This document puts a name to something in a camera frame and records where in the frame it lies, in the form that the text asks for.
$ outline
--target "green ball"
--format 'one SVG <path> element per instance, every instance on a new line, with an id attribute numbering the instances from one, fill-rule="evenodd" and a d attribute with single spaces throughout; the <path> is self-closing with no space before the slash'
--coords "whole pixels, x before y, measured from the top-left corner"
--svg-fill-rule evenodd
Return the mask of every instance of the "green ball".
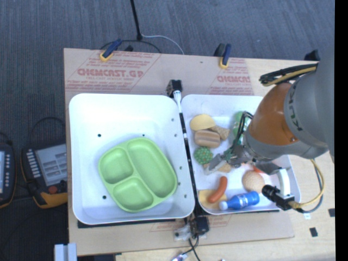
<path id="1" fill-rule="evenodd" d="M 194 157 L 199 164 L 206 164 L 213 159 L 213 153 L 208 147 L 199 147 L 195 150 Z"/>

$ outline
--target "white cable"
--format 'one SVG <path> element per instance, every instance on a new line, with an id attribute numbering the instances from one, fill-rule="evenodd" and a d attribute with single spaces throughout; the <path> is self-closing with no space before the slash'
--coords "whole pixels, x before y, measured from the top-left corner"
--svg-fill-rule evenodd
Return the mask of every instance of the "white cable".
<path id="1" fill-rule="evenodd" d="M 180 49 L 180 51 L 181 51 L 181 53 L 183 54 L 183 55 L 185 55 L 185 53 L 184 53 L 184 51 L 181 49 L 181 47 L 180 47 L 180 45 L 178 45 L 178 43 L 177 42 L 175 42 L 175 41 L 173 41 L 172 39 L 170 39 L 170 38 L 168 38 L 168 37 L 166 37 L 166 36 L 162 36 L 162 35 L 155 35 L 155 36 L 145 36 L 145 35 L 143 35 L 143 34 L 141 34 L 144 38 L 163 38 L 163 39 L 166 39 L 166 40 L 169 40 L 169 41 L 171 41 L 171 42 L 173 42 L 179 49 Z"/>

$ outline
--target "green plate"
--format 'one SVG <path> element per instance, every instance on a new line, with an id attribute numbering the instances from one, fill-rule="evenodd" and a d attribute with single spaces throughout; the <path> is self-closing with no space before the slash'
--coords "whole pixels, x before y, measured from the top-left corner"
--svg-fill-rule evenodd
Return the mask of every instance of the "green plate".
<path id="1" fill-rule="evenodd" d="M 117 205 L 131 213 L 156 206 L 177 187 L 173 167 L 148 138 L 130 139 L 106 151 L 98 170 Z"/>

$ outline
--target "toy hot dog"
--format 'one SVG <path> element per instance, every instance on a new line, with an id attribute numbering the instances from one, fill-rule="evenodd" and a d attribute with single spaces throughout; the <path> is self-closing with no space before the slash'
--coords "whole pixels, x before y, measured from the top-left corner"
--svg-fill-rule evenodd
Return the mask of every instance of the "toy hot dog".
<path id="1" fill-rule="evenodd" d="M 208 202 L 209 203 L 215 203 L 216 201 L 218 201 L 220 199 L 220 197 L 222 195 L 224 195 L 225 191 L 227 188 L 227 177 L 225 176 L 221 176 L 220 177 L 220 183 L 219 183 L 219 187 L 217 188 L 217 190 L 208 197 Z"/>

